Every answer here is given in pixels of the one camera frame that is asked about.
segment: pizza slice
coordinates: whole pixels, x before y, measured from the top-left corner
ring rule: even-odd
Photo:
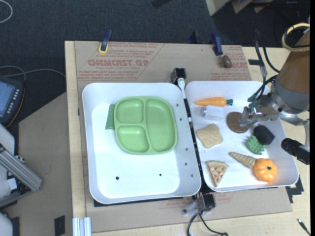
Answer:
[[[212,178],[213,184],[215,187],[217,187],[220,181],[222,180],[223,175],[228,165],[224,162],[215,161],[215,160],[207,161],[206,163],[207,163],[207,167],[210,172],[210,176]]]

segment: table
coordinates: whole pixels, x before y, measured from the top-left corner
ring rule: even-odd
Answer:
[[[254,47],[243,47],[246,59],[256,59]],[[283,48],[267,48],[269,58],[275,67],[282,67],[289,51]],[[71,187],[72,187],[72,209],[73,217],[83,218],[86,216],[82,153],[80,139],[80,123],[78,116],[78,92],[75,66],[75,46],[74,41],[65,42],[66,77],[67,77],[67,100],[68,100],[68,120],[69,120],[69,142],[70,142],[70,165],[71,165]],[[249,65],[252,80],[261,81],[260,70],[257,66]],[[268,69],[268,77],[275,72]],[[309,118],[308,113],[301,114],[302,118]],[[283,123],[287,137],[305,142],[304,128],[295,127],[288,123]],[[280,214],[259,215],[253,217],[241,217],[232,219],[221,219],[209,221],[208,225],[215,231],[228,232],[233,235],[306,235],[302,227],[298,224],[300,218],[310,229],[310,167],[297,161],[297,167],[303,183],[304,192],[302,195],[294,196],[292,212]],[[175,224],[167,226],[155,226],[139,229],[129,229],[121,231],[111,231],[93,233],[95,236],[144,236],[144,235],[186,235],[187,224]],[[202,222],[195,222],[190,228],[191,233],[196,235],[211,235]]]

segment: green divided plate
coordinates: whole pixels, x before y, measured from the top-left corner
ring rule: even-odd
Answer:
[[[115,129],[119,146],[132,154],[162,154],[177,143],[172,107],[157,97],[127,97],[111,105],[106,129]]]

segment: white cable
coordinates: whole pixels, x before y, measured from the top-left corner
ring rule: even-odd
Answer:
[[[8,20],[12,17],[13,8],[12,8],[12,6],[11,6],[8,2],[6,2],[6,1],[0,0],[0,2],[3,2],[3,3],[5,3],[6,5],[8,5],[9,8],[10,8],[10,11],[11,11],[11,12],[10,12],[10,15],[9,15],[6,19],[0,21],[0,24],[1,24],[1,23],[4,23],[5,21],[8,21]]]

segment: toy carrot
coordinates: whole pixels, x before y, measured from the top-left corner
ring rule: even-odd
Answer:
[[[226,100],[224,97],[212,97],[212,98],[207,98],[203,100],[198,100],[196,101],[196,104],[200,106],[212,105],[212,106],[224,107],[225,105],[232,106],[233,100],[232,99]]]

